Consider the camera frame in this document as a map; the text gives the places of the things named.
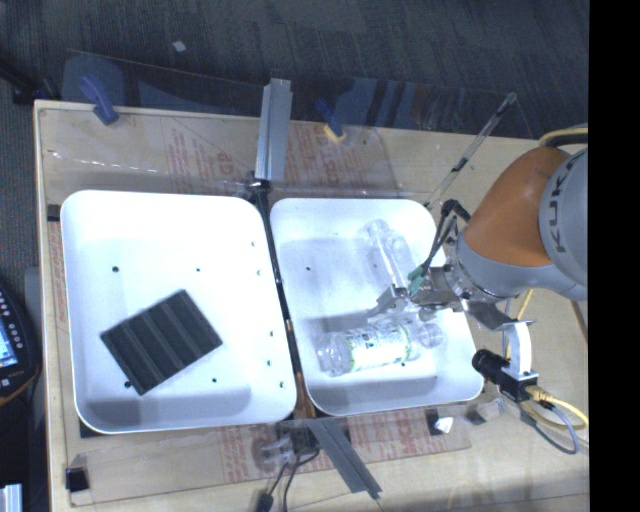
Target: blue clamp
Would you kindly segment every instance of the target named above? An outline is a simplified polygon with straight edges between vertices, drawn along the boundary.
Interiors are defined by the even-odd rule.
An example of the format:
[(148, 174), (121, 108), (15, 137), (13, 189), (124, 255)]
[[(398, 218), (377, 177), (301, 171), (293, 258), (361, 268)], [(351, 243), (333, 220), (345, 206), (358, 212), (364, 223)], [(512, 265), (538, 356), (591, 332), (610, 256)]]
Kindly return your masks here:
[(100, 118), (105, 125), (118, 120), (118, 114), (113, 110), (111, 100), (100, 79), (91, 74), (84, 75), (80, 80), (80, 90), (89, 101), (95, 103), (93, 113)]
[(338, 121), (338, 118), (335, 116), (333, 109), (326, 102), (326, 100), (324, 98), (319, 98), (318, 100), (316, 100), (315, 107), (327, 123), (324, 127), (325, 133), (336, 142), (344, 140), (347, 134), (342, 129), (340, 121)]

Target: clear glass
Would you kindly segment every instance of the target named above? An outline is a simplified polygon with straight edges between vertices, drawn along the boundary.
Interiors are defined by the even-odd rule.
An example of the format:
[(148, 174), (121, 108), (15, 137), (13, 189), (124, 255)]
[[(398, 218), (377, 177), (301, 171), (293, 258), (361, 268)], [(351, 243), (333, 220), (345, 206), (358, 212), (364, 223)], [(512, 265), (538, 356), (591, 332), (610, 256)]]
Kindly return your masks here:
[[(118, 124), (102, 125), (78, 91), (78, 77), (88, 71), (107, 83), (119, 106)], [(62, 90), (65, 102), (36, 109), (40, 224), (49, 256), (45, 294), (54, 306), (49, 313), (55, 332), (50, 334), (54, 363), (60, 367), (65, 463), (86, 468), (91, 482), (88, 491), (69, 493), (74, 505), (272, 479), (279, 469), (281, 454), (274, 448), (283, 428), (279, 424), (102, 436), (81, 423), (73, 403), (63, 247), (56, 222), (64, 200), (87, 188), (243, 196), (255, 167), (262, 85), (71, 52)], [(292, 92), (285, 180), (273, 184), (272, 204), (282, 197), (407, 197), (423, 203), (507, 96), (337, 77), (293, 79)], [(324, 130), (327, 118), (317, 107), (319, 99), (346, 132), (339, 143)], [(491, 135), (530, 137), (517, 102)], [(501, 140), (491, 147), (501, 144), (509, 143)], [(497, 157), (493, 164), (503, 162)], [(472, 157), (438, 201), (461, 198), (473, 211), (484, 193), (477, 185), (480, 171), (475, 171)], [(437, 217), (437, 208), (433, 214)], [(547, 327), (548, 308), (555, 316)], [(586, 410), (586, 343), (570, 317), (570, 306), (541, 292), (534, 294), (530, 311), (533, 317), (543, 315), (542, 326), (532, 328), (534, 345), (539, 344), (536, 369), (544, 370), (541, 375), (549, 388), (563, 389), (563, 398)], [(500, 352), (497, 333), (474, 322), (469, 327), (477, 347)], [(567, 384), (568, 373), (576, 378)], [(434, 414), (453, 418), (453, 427), (447, 433), (433, 430)], [(567, 457), (524, 425), (517, 408), (492, 386), (464, 404), (341, 420), (383, 488), (380, 504), (390, 509), (402, 503), (411, 485), (407, 475), (415, 474), (424, 491), (419, 492), (421, 506), (430, 510), (579, 495), (589, 489), (588, 431), (580, 433), (581, 452)], [(301, 473), (332, 467), (323, 454)], [(343, 488), (329, 487), (325, 499), (337, 497), (333, 503), (339, 507), (344, 493)]]

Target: device screen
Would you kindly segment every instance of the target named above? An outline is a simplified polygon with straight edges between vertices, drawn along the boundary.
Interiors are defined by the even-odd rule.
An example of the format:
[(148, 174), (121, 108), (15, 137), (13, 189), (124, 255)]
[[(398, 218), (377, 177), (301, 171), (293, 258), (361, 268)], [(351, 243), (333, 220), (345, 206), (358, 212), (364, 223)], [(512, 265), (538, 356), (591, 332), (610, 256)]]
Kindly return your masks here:
[(0, 368), (17, 364), (18, 359), (9, 342), (9, 335), (0, 322)]

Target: black device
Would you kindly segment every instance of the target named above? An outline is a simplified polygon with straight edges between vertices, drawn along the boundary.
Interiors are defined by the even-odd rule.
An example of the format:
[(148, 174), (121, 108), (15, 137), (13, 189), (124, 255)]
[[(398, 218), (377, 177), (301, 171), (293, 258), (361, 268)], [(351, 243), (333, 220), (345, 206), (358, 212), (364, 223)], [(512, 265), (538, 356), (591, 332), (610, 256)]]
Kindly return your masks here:
[(15, 296), (0, 282), (0, 406), (22, 393), (39, 368), (31, 323)]

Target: clear plastic bottle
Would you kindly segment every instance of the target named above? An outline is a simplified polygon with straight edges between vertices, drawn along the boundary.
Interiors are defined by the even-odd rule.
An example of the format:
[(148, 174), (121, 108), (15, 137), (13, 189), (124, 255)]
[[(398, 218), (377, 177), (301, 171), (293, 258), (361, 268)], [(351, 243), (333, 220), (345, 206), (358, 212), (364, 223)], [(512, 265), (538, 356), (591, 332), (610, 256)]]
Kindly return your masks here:
[(417, 315), (393, 315), (358, 329), (330, 332), (316, 343), (323, 372), (333, 377), (412, 361), (445, 341), (442, 329)]
[(409, 285), (408, 274), (417, 266), (404, 237), (389, 228), (382, 219), (364, 227), (367, 237), (367, 262), (373, 279), (381, 289), (393, 284), (396, 288)]

